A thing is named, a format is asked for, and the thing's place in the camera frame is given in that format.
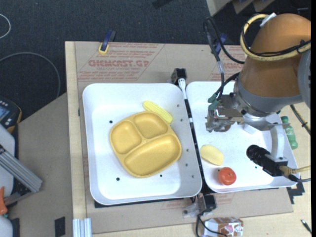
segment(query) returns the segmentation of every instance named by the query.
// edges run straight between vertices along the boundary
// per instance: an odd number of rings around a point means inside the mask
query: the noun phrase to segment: white tray
[[[191,107],[193,123],[197,137],[197,145],[200,149],[203,145],[212,145],[224,154],[222,166],[213,165],[202,159],[202,168],[206,184],[218,193],[268,189],[276,187],[293,186],[296,183],[285,177],[272,177],[262,170],[262,167],[252,162],[246,155],[250,145],[258,145],[271,152],[272,139],[269,131],[257,131],[249,134],[243,130],[243,125],[233,124],[226,132],[208,132],[205,128],[208,98],[219,88],[220,82],[192,82],[187,88],[187,97]],[[224,94],[233,91],[234,83],[228,83],[224,88]],[[271,123],[282,123],[279,115],[270,115],[267,120]],[[288,166],[297,168],[293,152],[285,137],[284,156],[288,159]],[[217,178],[218,170],[227,166],[232,168],[237,180],[232,185],[222,185]]]
[[[100,204],[115,205],[193,197],[202,187],[198,159],[181,90],[170,83],[94,83],[83,91],[90,191]],[[170,167],[148,178],[130,175],[109,140],[113,125],[144,111],[150,100],[172,116],[182,154]]]

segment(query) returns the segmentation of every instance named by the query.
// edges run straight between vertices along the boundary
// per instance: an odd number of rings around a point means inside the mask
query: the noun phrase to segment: toy sink
[[[90,191],[103,205],[189,198],[202,179],[181,90],[170,83],[94,83],[82,95]],[[164,122],[145,111],[152,101]]]
[[[172,128],[148,111],[116,124],[110,131],[110,142],[123,167],[136,177],[157,174],[181,155],[181,144]]]

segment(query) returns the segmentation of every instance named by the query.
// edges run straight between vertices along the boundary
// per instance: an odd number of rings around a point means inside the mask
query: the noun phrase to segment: black floor
[[[264,12],[294,12],[311,20],[311,0],[276,0]],[[231,3],[214,18],[238,44],[240,30],[252,5],[236,14]],[[11,31],[0,39],[0,95],[11,99],[27,118],[66,92],[64,42],[102,41],[108,28],[117,42],[207,44],[203,20],[210,16],[206,0],[0,0],[0,14]],[[0,36],[8,23],[0,17]],[[18,52],[31,54],[2,58]]]

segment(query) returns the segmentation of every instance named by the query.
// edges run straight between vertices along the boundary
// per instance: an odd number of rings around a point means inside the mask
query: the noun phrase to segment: brown box
[[[212,218],[205,222],[205,225],[210,230],[225,234],[227,237],[242,236],[243,233],[243,221],[235,217],[227,218]],[[204,234],[206,236],[222,237],[217,233],[212,233],[205,229]]]

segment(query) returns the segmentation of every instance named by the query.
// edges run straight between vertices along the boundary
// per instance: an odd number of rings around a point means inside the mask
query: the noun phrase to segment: red toy tomato
[[[218,172],[218,180],[224,185],[233,184],[236,178],[236,173],[229,167],[223,167]]]

